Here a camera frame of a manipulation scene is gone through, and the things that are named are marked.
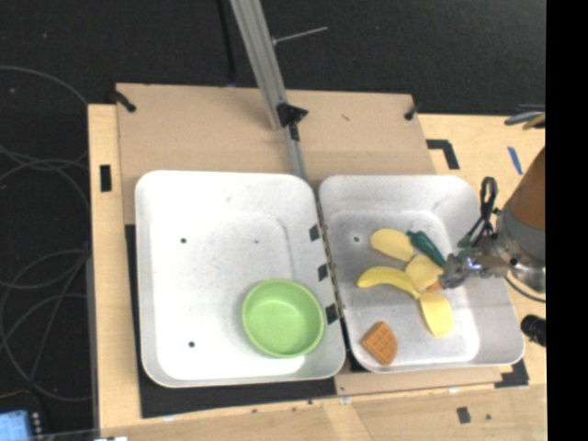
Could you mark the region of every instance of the black floor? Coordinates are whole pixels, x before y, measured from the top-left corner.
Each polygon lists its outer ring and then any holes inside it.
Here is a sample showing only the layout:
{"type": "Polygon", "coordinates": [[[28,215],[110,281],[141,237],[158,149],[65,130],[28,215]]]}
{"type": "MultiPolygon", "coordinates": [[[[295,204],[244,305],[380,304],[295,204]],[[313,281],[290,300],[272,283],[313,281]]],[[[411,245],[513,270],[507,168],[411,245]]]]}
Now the black floor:
{"type": "MultiPolygon", "coordinates": [[[[329,28],[278,44],[288,88],[410,93],[423,112],[504,115],[545,104],[547,0],[262,3],[277,38],[329,28]]],[[[4,335],[27,316],[8,347],[0,336],[0,412],[25,397],[41,407],[46,431],[92,427],[77,269],[91,251],[85,102],[105,102],[116,82],[253,86],[227,0],[224,9],[234,67],[215,0],[0,0],[4,335]]]]}

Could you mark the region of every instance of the wooden table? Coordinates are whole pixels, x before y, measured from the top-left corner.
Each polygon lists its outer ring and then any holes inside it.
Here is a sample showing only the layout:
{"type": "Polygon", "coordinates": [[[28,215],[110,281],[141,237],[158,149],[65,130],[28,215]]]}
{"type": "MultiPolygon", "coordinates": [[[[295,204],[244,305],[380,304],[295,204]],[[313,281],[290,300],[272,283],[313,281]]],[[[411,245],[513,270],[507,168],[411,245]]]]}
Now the wooden table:
{"type": "MultiPolygon", "coordinates": [[[[497,378],[511,371],[511,367],[492,367],[481,372],[446,371],[443,387],[439,387],[438,375],[435,382],[427,374],[399,375],[385,390],[369,388],[370,384],[378,385],[377,381],[374,382],[376,379],[365,382],[351,378],[343,379],[351,384],[349,387],[354,383],[361,386],[360,390],[351,390],[355,394],[351,397],[339,393],[338,397],[313,401],[141,418],[124,237],[119,115],[115,106],[91,105],[89,108],[97,407],[102,435],[127,435],[130,439],[141,440],[164,437],[321,440],[547,438],[546,350],[533,343],[526,346],[524,355],[530,379],[528,386],[494,388],[497,378]],[[104,165],[109,165],[112,180],[107,194],[101,191],[101,166],[104,165]],[[469,423],[460,422],[458,409],[467,410],[469,423]]],[[[420,123],[424,139],[449,141],[458,158],[460,168],[450,170],[441,151],[429,151],[434,171],[460,176],[476,191],[480,189],[483,177],[495,177],[500,189],[498,207],[509,198],[522,177],[516,172],[507,147],[515,147],[525,170],[545,145],[543,130],[522,131],[520,127],[505,126],[503,121],[504,118],[483,116],[420,115],[415,118],[415,122],[420,123]]],[[[352,159],[353,155],[351,152],[340,155],[335,159],[339,162],[338,167],[341,162],[345,163],[344,157],[352,159]]],[[[515,291],[511,296],[519,320],[531,313],[545,317],[544,305],[515,291]]]]}

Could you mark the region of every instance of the green lid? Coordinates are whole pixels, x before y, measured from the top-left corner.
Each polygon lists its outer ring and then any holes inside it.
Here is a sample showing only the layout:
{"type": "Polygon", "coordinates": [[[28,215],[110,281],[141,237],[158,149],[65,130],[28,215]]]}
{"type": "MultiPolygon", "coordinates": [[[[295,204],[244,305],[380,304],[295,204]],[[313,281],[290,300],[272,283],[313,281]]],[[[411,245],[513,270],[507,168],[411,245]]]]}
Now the green lid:
{"type": "Polygon", "coordinates": [[[252,288],[243,303],[243,327],[251,342],[275,357],[306,355],[320,343],[324,314],[304,286],[269,279],[252,288]]]}

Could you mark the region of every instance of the brown waffle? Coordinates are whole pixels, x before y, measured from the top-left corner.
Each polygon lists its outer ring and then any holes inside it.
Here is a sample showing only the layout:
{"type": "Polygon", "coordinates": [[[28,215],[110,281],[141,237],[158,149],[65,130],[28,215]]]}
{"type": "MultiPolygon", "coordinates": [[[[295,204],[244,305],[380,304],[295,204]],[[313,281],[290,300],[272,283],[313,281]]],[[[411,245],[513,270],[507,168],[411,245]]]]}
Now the brown waffle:
{"type": "Polygon", "coordinates": [[[398,349],[396,336],[384,322],[378,322],[371,327],[361,340],[361,345],[385,366],[392,362],[398,349]]]}

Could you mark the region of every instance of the metal bar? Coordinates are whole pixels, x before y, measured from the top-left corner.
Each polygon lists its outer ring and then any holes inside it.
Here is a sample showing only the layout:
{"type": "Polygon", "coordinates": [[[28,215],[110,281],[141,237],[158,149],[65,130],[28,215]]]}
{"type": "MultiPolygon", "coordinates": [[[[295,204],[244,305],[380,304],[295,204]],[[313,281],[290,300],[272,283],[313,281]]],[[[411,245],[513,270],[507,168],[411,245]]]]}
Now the metal bar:
{"type": "MultiPolygon", "coordinates": [[[[281,129],[277,107],[288,103],[288,100],[261,2],[260,0],[230,1],[255,80],[266,103],[271,126],[274,129],[281,129]]],[[[289,129],[282,129],[282,131],[292,174],[306,180],[307,174],[300,143],[291,138],[289,129]]]]}

